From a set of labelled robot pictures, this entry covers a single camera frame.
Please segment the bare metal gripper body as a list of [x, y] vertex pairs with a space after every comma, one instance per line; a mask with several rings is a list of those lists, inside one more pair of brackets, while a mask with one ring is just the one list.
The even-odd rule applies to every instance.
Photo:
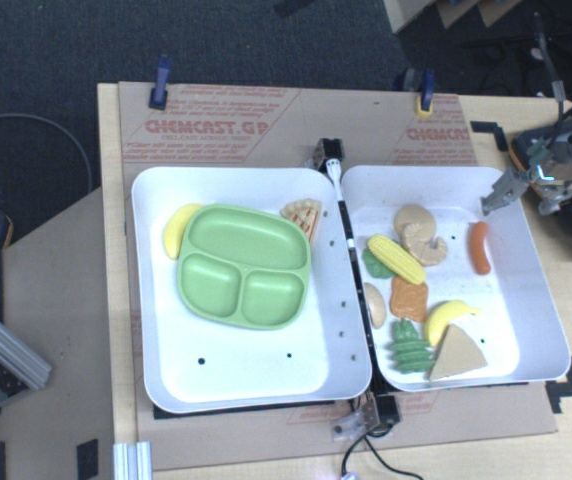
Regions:
[[572, 199], [572, 131], [529, 148], [529, 176], [543, 199]]

